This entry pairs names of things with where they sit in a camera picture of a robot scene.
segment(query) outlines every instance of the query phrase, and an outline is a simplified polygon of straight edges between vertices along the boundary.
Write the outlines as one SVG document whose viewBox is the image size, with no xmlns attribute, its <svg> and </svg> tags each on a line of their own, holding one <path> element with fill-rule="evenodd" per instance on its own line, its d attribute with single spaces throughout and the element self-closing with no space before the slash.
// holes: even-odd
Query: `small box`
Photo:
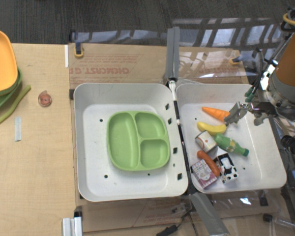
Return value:
<svg viewBox="0 0 295 236">
<path fill-rule="evenodd" d="M 208 187 L 217 180 L 216 176 L 203 159 L 192 165 L 191 170 L 202 188 Z"/>
<path fill-rule="evenodd" d="M 221 172 L 220 177 L 224 184 L 234 181 L 238 178 L 238 171 L 231 160 L 230 155 L 226 151 L 218 148 L 213 161 Z"/>
</svg>

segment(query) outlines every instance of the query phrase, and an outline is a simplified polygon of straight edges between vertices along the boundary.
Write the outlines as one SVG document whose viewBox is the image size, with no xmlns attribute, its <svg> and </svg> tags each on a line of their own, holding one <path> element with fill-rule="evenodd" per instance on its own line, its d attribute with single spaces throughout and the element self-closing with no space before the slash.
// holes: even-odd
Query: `orange plate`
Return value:
<svg viewBox="0 0 295 236">
<path fill-rule="evenodd" d="M 18 77 L 18 68 L 9 38 L 0 31 L 0 91 L 11 87 Z"/>
</svg>

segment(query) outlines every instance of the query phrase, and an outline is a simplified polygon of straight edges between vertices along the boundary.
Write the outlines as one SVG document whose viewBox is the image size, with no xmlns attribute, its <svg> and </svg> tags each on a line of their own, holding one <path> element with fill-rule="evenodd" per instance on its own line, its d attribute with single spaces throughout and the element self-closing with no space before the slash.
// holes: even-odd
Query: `green bottle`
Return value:
<svg viewBox="0 0 295 236">
<path fill-rule="evenodd" d="M 229 137 L 223 136 L 222 134 L 216 134 L 214 140 L 221 149 L 227 152 L 239 153 L 243 156 L 247 156 L 249 153 L 248 149 L 242 148 L 238 142 Z"/>
</svg>

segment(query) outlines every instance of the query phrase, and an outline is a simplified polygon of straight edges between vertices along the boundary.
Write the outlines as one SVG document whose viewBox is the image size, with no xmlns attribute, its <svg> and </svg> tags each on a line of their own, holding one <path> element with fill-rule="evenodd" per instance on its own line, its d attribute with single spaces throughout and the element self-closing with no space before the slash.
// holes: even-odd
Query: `green divided plate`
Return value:
<svg viewBox="0 0 295 236">
<path fill-rule="evenodd" d="M 17 86 L 17 84 L 18 84 L 18 77 L 16 78 L 16 80 L 13 83 L 12 86 L 10 86 L 7 89 L 4 89 L 4 90 L 0 91 L 0 96 L 6 95 L 6 94 L 10 93 L 11 91 L 13 91 L 15 89 L 15 87 Z"/>
<path fill-rule="evenodd" d="M 0 96 L 0 107 L 12 96 L 12 94 L 19 87 L 19 85 L 22 82 L 22 77 L 23 77 L 23 74 L 22 74 L 21 70 L 18 68 L 17 85 L 10 93 Z"/>
<path fill-rule="evenodd" d="M 157 169 L 170 157 L 167 128 L 152 112 L 113 114 L 107 124 L 107 142 L 112 163 L 126 171 Z"/>
</svg>

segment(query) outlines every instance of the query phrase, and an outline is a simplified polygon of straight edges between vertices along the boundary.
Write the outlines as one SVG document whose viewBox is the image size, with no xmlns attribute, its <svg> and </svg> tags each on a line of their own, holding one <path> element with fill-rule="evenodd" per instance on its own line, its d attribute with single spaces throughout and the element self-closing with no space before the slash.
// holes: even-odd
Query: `orange carrot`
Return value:
<svg viewBox="0 0 295 236">
<path fill-rule="evenodd" d="M 224 118 L 230 114 L 230 112 L 228 111 L 217 109 L 217 108 L 202 107 L 202 110 L 206 112 L 207 114 L 221 121 L 224 121 Z"/>
</svg>

